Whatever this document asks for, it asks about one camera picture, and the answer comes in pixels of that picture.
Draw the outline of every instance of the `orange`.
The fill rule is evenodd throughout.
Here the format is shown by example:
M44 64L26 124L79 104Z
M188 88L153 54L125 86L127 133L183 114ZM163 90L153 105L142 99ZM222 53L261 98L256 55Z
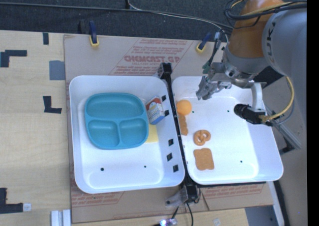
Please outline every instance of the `orange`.
M182 99L176 103L176 110L178 114L187 115L191 112L191 103L186 99Z

